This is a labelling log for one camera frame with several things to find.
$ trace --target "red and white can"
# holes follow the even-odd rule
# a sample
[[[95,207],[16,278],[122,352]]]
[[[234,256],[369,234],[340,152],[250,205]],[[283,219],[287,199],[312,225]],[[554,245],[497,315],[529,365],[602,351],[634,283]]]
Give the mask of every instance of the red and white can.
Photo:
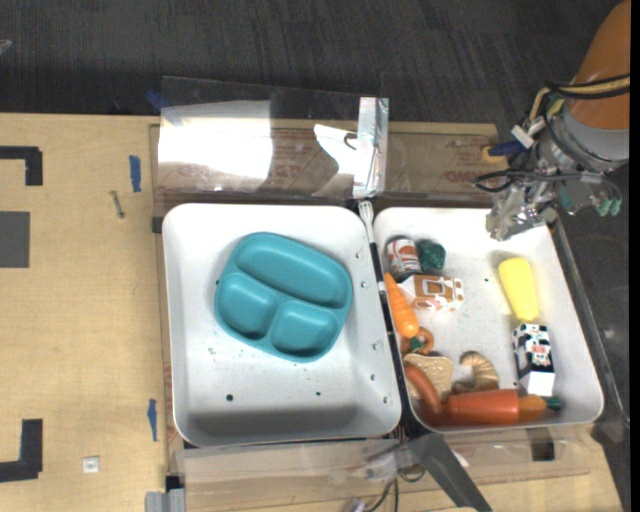
[[[387,258],[391,275],[402,282],[413,274],[420,274],[420,259],[416,244],[410,238],[396,238],[387,244]]]

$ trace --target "teal plate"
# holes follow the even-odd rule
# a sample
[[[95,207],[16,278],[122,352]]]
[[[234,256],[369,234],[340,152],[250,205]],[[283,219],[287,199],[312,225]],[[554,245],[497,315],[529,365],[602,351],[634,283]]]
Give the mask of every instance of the teal plate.
[[[244,237],[218,281],[214,311],[234,338],[292,361],[311,362],[335,343],[353,289],[334,258],[275,233]]]

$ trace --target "wooden surface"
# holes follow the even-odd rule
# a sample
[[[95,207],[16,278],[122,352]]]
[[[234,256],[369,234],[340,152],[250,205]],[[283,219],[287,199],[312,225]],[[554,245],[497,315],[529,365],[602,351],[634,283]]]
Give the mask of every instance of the wooden surface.
[[[43,471],[37,480],[0,484],[0,511],[142,511],[145,493],[163,489],[165,400],[150,228],[149,129],[158,122],[0,114],[1,145],[39,146],[44,154],[42,187],[24,185],[23,162],[0,160],[0,211],[31,212],[30,268],[0,269],[0,462],[18,458],[22,419],[44,422]],[[137,193],[130,155],[141,159]],[[118,192],[124,219],[110,190]],[[147,417],[151,399],[157,442]],[[602,448],[586,430],[580,439],[586,472],[481,485],[481,492],[496,511],[621,510]],[[83,457],[94,455],[100,471],[83,473]],[[391,503],[380,510],[392,510]],[[452,506],[440,490],[400,498],[403,512]]]

